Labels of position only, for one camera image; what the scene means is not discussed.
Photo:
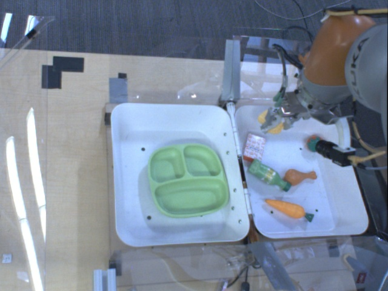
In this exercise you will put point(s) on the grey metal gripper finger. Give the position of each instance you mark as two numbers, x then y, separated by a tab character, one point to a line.
286	123
269	122

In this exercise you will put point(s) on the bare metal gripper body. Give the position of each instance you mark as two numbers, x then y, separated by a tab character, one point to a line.
298	108

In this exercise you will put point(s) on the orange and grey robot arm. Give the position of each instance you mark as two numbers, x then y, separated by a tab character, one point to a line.
332	53

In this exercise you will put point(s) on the orange and white carton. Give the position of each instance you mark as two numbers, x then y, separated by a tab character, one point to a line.
254	146

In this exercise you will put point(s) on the red and green toy strawberry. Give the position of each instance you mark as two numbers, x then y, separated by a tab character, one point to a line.
311	142

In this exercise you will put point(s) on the green plastic bottle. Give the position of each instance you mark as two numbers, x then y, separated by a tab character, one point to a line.
265	173

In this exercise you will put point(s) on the orange toy chicken drumstick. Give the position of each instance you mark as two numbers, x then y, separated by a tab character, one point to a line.
295	177

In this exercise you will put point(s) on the white plastic tray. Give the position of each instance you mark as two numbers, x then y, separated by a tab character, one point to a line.
333	192
130	162

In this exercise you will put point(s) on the orange toy carrot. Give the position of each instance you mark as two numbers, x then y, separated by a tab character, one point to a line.
286	208

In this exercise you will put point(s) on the green divided plate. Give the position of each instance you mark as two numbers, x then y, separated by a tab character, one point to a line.
188	196

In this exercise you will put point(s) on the black cylinder on white bracket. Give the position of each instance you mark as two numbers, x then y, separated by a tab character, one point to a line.
332	151

